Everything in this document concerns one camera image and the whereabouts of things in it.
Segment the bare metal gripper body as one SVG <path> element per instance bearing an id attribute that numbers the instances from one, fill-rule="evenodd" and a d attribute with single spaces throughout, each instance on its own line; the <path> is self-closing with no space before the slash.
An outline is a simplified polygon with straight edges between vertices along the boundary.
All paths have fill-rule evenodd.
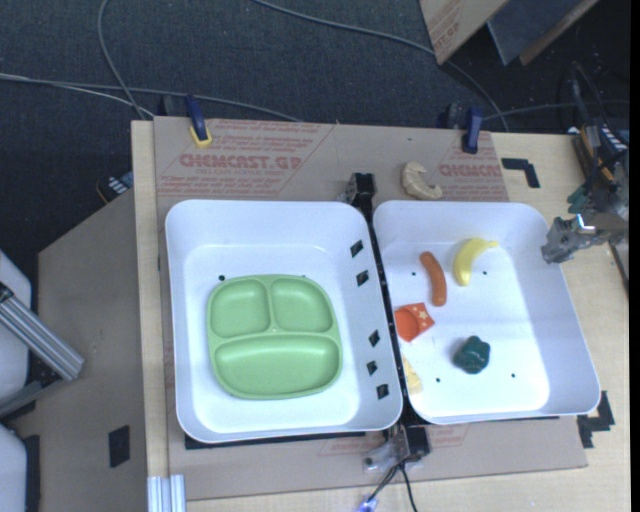
<path id="1" fill-rule="evenodd" d="M 595 229 L 595 234 L 611 244 L 628 239 L 629 198 L 622 192 L 599 189 L 591 193 L 587 208 L 587 225 Z"/>

